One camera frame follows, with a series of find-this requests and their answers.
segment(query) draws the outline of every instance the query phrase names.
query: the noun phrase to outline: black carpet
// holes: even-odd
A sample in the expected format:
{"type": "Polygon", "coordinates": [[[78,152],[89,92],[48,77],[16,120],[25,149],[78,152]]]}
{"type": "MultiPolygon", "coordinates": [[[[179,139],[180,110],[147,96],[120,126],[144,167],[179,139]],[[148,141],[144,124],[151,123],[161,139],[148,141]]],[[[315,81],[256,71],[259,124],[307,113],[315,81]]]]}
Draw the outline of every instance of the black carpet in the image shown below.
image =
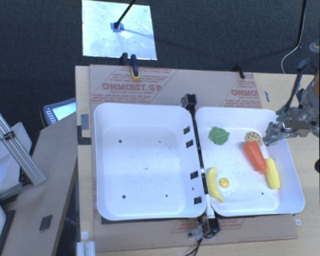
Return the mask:
{"type": "MultiPolygon", "coordinates": [[[[107,2],[129,3],[130,0],[107,2]]],[[[157,61],[140,66],[281,73],[281,60],[297,43],[302,0],[137,0],[149,5],[157,61]]],[[[301,48],[284,62],[287,73],[319,55],[320,1],[309,0],[301,48]]],[[[22,122],[35,141],[44,105],[75,96],[75,66],[118,65],[118,59],[82,55],[80,0],[0,1],[0,113],[22,122]]]]}

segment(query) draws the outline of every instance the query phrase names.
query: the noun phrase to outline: yellow banana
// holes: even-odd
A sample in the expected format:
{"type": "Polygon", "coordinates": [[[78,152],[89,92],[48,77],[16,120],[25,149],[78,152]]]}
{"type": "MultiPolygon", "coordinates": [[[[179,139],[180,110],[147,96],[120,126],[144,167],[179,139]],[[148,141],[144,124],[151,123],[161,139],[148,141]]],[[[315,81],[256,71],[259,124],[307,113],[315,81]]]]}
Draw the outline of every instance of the yellow banana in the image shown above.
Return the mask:
{"type": "Polygon", "coordinates": [[[268,183],[273,190],[277,190],[280,188],[280,178],[275,161],[272,158],[268,158],[265,163],[268,183]]]}
{"type": "Polygon", "coordinates": [[[216,176],[217,176],[217,168],[213,167],[211,168],[207,174],[206,174],[206,180],[208,184],[209,194],[210,196],[219,199],[222,203],[225,202],[225,200],[221,197],[220,191],[216,184],[216,176]]]}

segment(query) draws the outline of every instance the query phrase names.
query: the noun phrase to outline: orange carrot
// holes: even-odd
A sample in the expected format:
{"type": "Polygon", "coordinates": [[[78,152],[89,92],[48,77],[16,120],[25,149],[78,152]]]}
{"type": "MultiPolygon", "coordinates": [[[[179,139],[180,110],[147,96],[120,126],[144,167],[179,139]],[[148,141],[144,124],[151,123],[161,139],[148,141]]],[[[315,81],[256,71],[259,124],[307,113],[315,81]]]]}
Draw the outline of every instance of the orange carrot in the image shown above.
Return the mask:
{"type": "Polygon", "coordinates": [[[265,175],[267,164],[264,159],[264,156],[262,155],[259,144],[255,140],[253,140],[246,143],[243,146],[243,149],[248,158],[250,159],[251,163],[253,164],[254,168],[257,171],[263,172],[263,174],[265,175]]]}

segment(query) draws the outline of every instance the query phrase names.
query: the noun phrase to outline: wooden table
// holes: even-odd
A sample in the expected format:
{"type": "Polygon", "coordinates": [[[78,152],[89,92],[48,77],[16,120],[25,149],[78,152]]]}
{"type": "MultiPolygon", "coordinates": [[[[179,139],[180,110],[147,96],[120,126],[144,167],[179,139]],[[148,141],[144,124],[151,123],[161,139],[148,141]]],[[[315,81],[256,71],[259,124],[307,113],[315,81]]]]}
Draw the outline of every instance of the wooden table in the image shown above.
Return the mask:
{"type": "MultiPolygon", "coordinates": [[[[77,83],[77,102],[81,102],[78,108],[78,123],[81,125],[81,114],[87,113],[90,109],[90,88],[89,67],[76,67],[77,83]]],[[[296,76],[290,74],[268,74],[255,73],[254,79],[258,89],[261,105],[265,109],[278,110],[288,100],[296,76]]],[[[312,76],[305,75],[301,81],[301,87],[306,88],[312,80],[312,76]]],[[[292,106],[297,105],[294,99],[292,106]]],[[[90,137],[90,129],[82,131],[83,137],[90,137]]],[[[298,239],[263,241],[250,243],[216,244],[203,245],[199,248],[198,254],[201,255],[318,255],[320,251],[320,218],[319,218],[319,173],[315,171],[314,164],[319,159],[319,138],[309,134],[307,137],[288,139],[289,148],[293,162],[299,177],[299,181],[305,197],[304,210],[295,216],[301,221],[297,226],[298,239]]],[[[91,150],[85,146],[79,146],[78,159],[81,160],[79,167],[79,202],[80,202],[80,231],[88,232],[88,239],[94,240],[93,223],[93,187],[91,169],[92,159],[91,150]]],[[[163,256],[176,255],[182,256],[192,250],[192,247],[171,247],[158,249],[143,249],[129,251],[112,251],[96,253],[97,256],[163,256]]]]}

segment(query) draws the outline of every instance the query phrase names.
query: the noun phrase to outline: toy food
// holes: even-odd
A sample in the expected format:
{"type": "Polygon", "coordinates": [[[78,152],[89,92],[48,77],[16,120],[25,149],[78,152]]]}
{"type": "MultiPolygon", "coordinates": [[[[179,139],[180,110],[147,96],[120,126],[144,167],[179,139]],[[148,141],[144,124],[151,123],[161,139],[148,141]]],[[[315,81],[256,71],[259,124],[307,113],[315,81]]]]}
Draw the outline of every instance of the toy food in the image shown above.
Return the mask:
{"type": "Polygon", "coordinates": [[[229,135],[230,133],[224,129],[213,127],[209,132],[209,139],[217,145],[223,145],[228,140],[229,135]]]}
{"type": "Polygon", "coordinates": [[[227,178],[221,178],[219,179],[219,185],[223,188],[227,188],[229,186],[230,182],[227,178]]]}
{"type": "Polygon", "coordinates": [[[206,181],[208,184],[209,194],[210,194],[210,196],[217,198],[222,203],[224,203],[225,200],[222,198],[220,191],[219,191],[217,184],[216,184],[216,177],[217,177],[217,168],[213,167],[206,174],[206,181]]]}
{"type": "Polygon", "coordinates": [[[243,149],[254,168],[265,175],[267,164],[264,156],[262,155],[258,142],[255,140],[250,141],[243,146],[243,149]]]}
{"type": "Polygon", "coordinates": [[[246,133],[245,137],[244,137],[245,142],[252,142],[252,141],[256,141],[258,142],[258,144],[260,145],[260,147],[263,144],[263,139],[260,137],[260,135],[254,131],[249,131],[246,133]]]}
{"type": "Polygon", "coordinates": [[[280,188],[280,178],[275,161],[272,158],[268,158],[265,163],[268,183],[273,190],[277,190],[280,188]]]}

